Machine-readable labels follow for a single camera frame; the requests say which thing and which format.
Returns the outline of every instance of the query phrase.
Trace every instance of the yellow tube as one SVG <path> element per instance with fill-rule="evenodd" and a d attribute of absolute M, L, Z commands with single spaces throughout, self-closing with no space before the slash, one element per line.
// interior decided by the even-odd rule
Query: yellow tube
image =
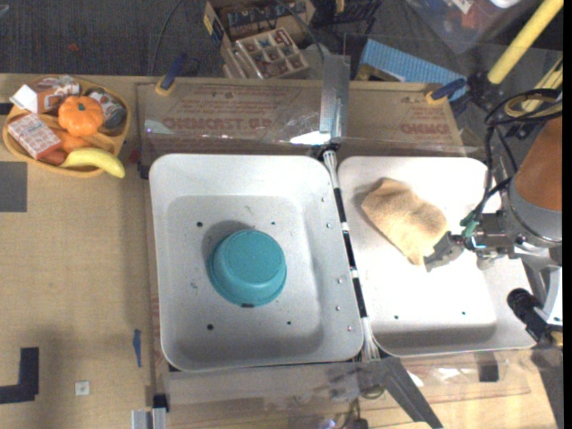
<path fill-rule="evenodd" d="M 544 0 L 536 12 L 518 32 L 509 47 L 489 71 L 487 78 L 492 84 L 501 84 L 509 72 L 518 63 L 526 50 L 543 33 L 546 26 L 564 6 L 564 0 Z"/>

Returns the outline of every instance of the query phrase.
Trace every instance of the sponge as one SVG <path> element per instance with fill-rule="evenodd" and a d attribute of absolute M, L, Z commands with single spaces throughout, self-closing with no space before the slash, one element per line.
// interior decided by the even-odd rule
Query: sponge
<path fill-rule="evenodd" d="M 423 256 L 433 253 L 433 246 L 449 229 L 439 207 L 390 178 L 383 178 L 361 206 L 377 230 L 414 265 L 424 263 Z"/>

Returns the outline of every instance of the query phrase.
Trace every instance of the snack package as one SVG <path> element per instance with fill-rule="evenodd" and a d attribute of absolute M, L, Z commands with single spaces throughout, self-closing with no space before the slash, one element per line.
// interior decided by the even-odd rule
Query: snack package
<path fill-rule="evenodd" d="M 42 78 L 24 84 L 10 101 L 32 113 L 45 113 L 57 108 L 67 96 L 78 96 L 80 84 L 71 76 Z"/>
<path fill-rule="evenodd" d="M 62 145 L 37 114 L 26 114 L 8 124 L 8 133 L 32 156 L 41 159 Z"/>

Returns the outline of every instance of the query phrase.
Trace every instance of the wooden table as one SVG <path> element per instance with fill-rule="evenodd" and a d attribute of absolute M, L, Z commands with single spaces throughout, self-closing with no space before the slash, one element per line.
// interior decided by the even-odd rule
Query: wooden table
<path fill-rule="evenodd" d="M 0 74 L 0 103 L 35 75 Z M 114 90 L 134 112 L 122 151 L 123 180 L 103 174 L 78 180 L 28 167 L 26 213 L 0 213 L 0 385 L 15 384 L 20 348 L 39 347 L 39 395 L 0 406 L 1 427 L 129 428 L 130 412 L 148 408 L 155 388 L 144 194 L 146 181 L 127 162 L 139 146 L 137 86 L 145 77 L 86 77 Z M 15 161 L 0 145 L 0 161 Z M 142 366 L 132 345 L 142 339 Z M 538 371 L 529 366 L 530 392 L 435 403 L 445 427 L 556 427 Z M 89 395 L 75 383 L 89 381 Z M 404 424 L 400 408 L 362 412 L 370 427 Z M 194 424 L 171 416 L 172 427 L 286 429 L 285 420 L 258 418 Z"/>

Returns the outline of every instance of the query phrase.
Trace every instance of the banana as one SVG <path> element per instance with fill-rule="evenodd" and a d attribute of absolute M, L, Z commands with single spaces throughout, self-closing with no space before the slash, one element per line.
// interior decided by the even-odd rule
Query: banana
<path fill-rule="evenodd" d="M 60 167 L 77 167 L 82 165 L 101 168 L 117 178 L 125 176 L 125 167 L 123 167 L 122 161 L 99 147 L 84 147 L 71 151 Z"/>

